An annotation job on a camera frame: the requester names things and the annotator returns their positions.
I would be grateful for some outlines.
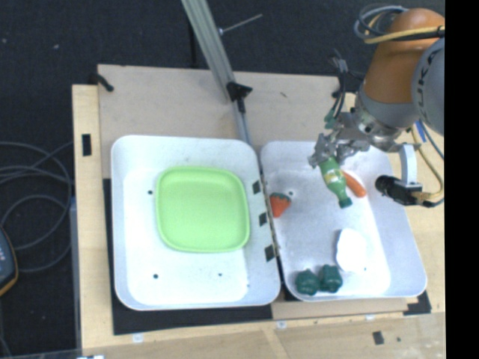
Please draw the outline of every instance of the carrot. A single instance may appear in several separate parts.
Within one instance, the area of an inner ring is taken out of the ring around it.
[[[358,198],[365,197],[367,192],[364,186],[361,185],[361,183],[359,183],[356,178],[346,173],[345,171],[343,171],[343,174],[344,174],[344,178],[346,178],[347,187],[353,191],[354,195]]]
[[[271,203],[272,216],[274,218],[281,217],[281,214],[290,207],[291,199],[281,193],[272,193],[269,196],[269,202]]]

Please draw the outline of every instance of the metal bar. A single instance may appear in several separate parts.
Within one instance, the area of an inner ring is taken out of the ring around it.
[[[229,82],[236,80],[207,0],[181,0],[181,2],[216,83],[227,101],[231,101],[226,87]],[[236,103],[234,118],[239,138],[251,144],[245,114],[238,110]]]

